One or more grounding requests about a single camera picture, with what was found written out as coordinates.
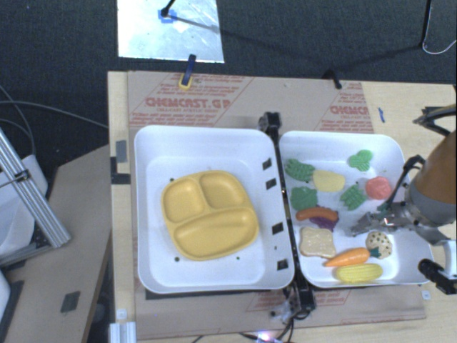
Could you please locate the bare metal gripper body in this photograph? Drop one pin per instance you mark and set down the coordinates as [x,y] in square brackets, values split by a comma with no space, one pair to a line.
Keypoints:
[401,220]

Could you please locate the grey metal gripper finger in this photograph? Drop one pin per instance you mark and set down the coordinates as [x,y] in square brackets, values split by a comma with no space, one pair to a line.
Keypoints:
[372,217]
[364,228]

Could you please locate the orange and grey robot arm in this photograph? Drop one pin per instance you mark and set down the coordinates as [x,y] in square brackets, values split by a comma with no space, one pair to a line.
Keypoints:
[437,177]

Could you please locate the beige toy biscuit dark dots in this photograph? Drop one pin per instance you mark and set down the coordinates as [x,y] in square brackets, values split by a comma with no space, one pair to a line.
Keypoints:
[379,243]

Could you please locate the green toy lettuce leaf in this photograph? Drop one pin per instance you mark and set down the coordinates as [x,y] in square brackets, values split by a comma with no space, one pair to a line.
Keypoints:
[353,197]
[299,170]
[303,198]

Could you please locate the orange toy carrot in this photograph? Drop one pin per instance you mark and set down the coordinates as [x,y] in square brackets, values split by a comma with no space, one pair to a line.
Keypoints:
[350,257]

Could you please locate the yellow toy corn cob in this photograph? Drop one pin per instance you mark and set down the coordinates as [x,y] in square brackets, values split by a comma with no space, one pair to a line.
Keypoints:
[358,273]

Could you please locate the beige toy bread slice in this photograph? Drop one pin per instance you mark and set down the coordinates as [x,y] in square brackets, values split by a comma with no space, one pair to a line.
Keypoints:
[317,242]

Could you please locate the orange toy sausage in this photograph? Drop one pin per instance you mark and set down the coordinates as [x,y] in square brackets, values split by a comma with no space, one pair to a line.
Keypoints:
[316,213]

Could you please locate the yellow toy potato slice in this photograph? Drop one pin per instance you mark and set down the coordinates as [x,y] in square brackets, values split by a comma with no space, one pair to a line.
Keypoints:
[328,181]

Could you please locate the green toy broccoli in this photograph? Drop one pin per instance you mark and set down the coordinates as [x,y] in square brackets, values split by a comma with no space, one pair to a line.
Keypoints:
[360,160]

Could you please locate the white plastic tray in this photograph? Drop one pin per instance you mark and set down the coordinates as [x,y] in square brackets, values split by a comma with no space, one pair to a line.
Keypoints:
[153,227]
[389,145]

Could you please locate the thin black and white rod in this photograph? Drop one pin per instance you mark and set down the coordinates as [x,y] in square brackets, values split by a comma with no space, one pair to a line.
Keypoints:
[285,206]

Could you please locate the yellow divided plate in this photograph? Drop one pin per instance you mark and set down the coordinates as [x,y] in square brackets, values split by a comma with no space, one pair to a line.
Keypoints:
[210,216]

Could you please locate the brown cardboard board red print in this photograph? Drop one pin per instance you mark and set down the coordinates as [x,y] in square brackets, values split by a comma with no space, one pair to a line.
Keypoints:
[214,98]

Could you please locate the black cylinder on white bracket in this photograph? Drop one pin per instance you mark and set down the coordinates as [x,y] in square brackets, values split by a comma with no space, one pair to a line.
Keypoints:
[433,272]

